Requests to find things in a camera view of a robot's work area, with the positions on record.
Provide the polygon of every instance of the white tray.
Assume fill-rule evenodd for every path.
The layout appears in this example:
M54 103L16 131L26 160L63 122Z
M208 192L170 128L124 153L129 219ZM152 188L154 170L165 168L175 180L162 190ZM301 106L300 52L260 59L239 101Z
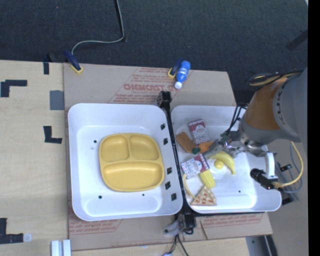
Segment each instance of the white tray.
M167 118L159 107L76 104L68 112L68 130L72 207L79 218L98 221L163 216L173 215L182 208ZM118 192L105 185L100 171L99 144L105 136L117 133L146 134L157 142L165 172L160 186L145 191Z
M210 138L212 140L219 139L220 134L229 127L234 111L235 107L233 106L177 106L171 112L174 134L186 132L191 139L188 123L203 119ZM237 128L238 122L232 130L236 131ZM187 153L179 143L177 143L177 151L180 164L195 156ZM282 202L281 193L275 189L267 190L263 188L250 177L250 171L253 168L266 170L270 162L274 162L273 155L255 157L250 153L239 153L234 159L236 174L232 175L226 166L223 167L226 169L223 176L215 176L213 174L216 186L211 191L216 197L217 205L190 205L190 207L200 214L250 213L277 210ZM199 175L187 179L186 182L194 195L203 186ZM188 194L186 197L188 203L191 204L192 197Z

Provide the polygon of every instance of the hole in tray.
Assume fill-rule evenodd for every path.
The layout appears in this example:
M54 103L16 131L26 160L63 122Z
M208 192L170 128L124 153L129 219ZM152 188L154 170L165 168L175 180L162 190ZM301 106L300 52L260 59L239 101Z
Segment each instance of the hole in tray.
M176 199L177 199L177 194L176 193L171 194L171 201Z
M171 187L171 184L170 184L170 181L168 181L166 184L165 184L165 189L167 190L168 188Z

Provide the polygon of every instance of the yellow plate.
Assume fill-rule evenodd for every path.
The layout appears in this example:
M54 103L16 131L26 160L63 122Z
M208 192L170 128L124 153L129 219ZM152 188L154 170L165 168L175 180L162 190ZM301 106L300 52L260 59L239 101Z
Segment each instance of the yellow plate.
M112 190L150 190L165 178L164 163L155 140L141 133L106 136L99 146L100 170Z

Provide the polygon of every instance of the white bottle cap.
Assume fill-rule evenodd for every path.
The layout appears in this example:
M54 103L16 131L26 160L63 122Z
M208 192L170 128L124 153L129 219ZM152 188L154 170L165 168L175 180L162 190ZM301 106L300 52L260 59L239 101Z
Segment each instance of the white bottle cap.
M182 82L175 82L174 87L175 87L176 89L181 89L181 87L182 87Z

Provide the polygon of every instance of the light wood surface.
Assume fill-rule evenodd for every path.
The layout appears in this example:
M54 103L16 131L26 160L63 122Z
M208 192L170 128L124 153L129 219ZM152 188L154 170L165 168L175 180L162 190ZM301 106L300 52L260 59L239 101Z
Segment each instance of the light wood surface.
M62 63L0 60L0 81L27 80L0 97L0 218L7 234L29 233L32 241L1 244L0 255L50 255L50 242L68 239L65 112L50 110L50 91L64 90ZM43 126L62 143L45 143ZM245 238L185 242L189 255L248 256ZM74 251L72 255L160 256L171 244ZM183 255L178 245L174 256Z

